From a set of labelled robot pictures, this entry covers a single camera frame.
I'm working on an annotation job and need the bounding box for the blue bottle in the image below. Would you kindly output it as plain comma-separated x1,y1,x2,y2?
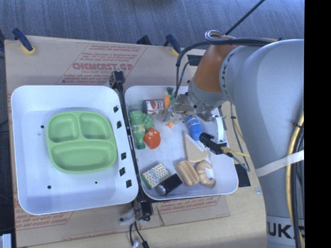
185,115,203,142

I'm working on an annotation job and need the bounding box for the brown cardboard board red print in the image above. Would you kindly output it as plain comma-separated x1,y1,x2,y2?
4,35,231,248

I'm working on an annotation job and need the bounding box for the green divided plate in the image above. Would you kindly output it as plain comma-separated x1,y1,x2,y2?
46,111,118,175

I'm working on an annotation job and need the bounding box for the white plastic tray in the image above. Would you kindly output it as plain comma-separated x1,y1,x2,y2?
10,85,140,216
124,85,239,201

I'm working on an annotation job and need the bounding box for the black cylinder on white bracket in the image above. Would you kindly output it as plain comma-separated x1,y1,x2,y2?
198,114,228,156

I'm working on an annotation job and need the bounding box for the black block with thin wires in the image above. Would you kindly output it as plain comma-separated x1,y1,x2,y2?
132,199,154,221
109,70,126,88

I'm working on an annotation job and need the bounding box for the black bottle with silver cap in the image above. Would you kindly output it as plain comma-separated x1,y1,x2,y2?
156,173,184,197

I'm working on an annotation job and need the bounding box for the orange and white can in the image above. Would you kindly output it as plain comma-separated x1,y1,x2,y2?
142,99,167,116

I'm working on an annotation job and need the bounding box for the tan croissant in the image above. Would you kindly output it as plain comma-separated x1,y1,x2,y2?
194,160,216,188

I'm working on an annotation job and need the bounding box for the beige bread slice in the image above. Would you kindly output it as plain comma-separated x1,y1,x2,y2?
183,131,209,164

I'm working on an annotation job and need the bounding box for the tan hot dog bun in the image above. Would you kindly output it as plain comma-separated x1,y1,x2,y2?
175,160,200,187

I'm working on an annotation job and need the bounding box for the thin black rod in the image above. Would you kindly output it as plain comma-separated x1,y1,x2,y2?
116,83,144,207

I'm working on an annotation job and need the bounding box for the white carton with leaf pattern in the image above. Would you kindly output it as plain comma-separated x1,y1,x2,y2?
141,163,170,190

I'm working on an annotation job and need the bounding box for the green broccoli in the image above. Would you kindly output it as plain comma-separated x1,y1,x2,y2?
142,113,156,130

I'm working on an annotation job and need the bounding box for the orange carrot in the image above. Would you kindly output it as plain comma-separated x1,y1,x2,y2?
164,87,177,129

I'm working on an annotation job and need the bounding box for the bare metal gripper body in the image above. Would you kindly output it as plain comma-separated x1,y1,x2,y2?
171,94,226,122

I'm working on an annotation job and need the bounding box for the green bottle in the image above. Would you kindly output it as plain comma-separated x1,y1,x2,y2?
128,110,147,150

